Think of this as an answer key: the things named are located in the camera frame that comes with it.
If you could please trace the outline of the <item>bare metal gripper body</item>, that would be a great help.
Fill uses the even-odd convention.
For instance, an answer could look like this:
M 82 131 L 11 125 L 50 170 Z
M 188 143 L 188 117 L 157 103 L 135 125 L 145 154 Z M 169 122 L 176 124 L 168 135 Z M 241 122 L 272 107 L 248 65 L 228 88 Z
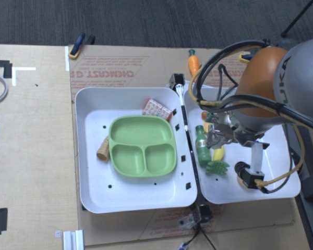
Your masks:
M 236 130 L 239 123 L 232 111 L 214 113 L 211 118 L 211 135 L 213 140 L 237 140 Z

